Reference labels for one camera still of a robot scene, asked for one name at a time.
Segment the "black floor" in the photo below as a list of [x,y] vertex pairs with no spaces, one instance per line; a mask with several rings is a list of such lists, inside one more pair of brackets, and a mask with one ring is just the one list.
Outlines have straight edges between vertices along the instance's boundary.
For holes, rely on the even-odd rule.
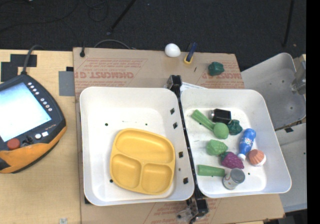
[[[130,48],[233,53],[243,71],[278,53],[306,53],[307,0],[136,0],[111,35],[109,28],[131,0],[0,0],[0,49],[71,51],[117,40]],[[125,48],[105,42],[101,48]]]

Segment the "green ball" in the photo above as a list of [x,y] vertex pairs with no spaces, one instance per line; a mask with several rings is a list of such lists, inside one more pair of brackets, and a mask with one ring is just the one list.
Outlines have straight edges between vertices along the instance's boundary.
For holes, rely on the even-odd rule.
[[220,139],[226,139],[229,135],[229,128],[226,124],[222,122],[215,123],[215,126],[213,128],[213,133],[217,138]]

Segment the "table surface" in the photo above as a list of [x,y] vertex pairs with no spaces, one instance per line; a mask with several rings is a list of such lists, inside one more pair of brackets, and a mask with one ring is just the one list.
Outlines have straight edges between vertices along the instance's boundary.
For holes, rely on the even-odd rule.
[[[25,55],[25,50],[0,50],[0,62],[10,62],[11,54]],[[81,223],[81,179],[76,126],[76,97],[61,96],[59,72],[74,66],[73,52],[34,51],[37,67],[27,68],[60,105],[67,122],[67,131],[46,157],[16,174],[0,175],[0,216],[2,223]],[[274,217],[283,215],[279,195],[268,195],[276,205]],[[265,218],[248,223],[262,224]]]

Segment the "yellow plate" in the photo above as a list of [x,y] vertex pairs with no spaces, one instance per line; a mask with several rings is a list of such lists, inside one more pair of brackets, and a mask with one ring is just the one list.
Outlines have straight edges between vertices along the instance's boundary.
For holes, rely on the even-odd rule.
[[172,143],[161,135],[124,129],[113,142],[111,177],[122,188],[144,194],[162,194],[173,180],[174,150]]

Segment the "blue bottle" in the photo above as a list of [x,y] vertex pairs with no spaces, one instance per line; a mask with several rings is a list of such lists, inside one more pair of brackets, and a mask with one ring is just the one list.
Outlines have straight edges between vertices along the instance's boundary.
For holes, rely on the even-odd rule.
[[246,129],[239,143],[238,157],[244,161],[246,154],[251,150],[256,137],[256,132],[253,129]]

